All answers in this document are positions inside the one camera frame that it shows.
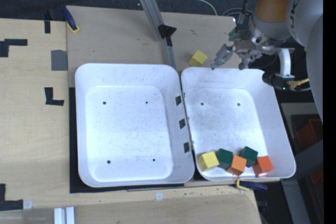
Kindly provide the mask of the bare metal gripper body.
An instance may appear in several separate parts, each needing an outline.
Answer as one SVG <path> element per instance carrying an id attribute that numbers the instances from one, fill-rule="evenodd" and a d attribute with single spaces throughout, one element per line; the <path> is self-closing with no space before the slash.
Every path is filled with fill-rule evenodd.
<path id="1" fill-rule="evenodd" d="M 234 52 L 239 55 L 273 55 L 279 47 L 279 40 L 271 39 L 258 30 L 239 30 L 234 37 Z"/>

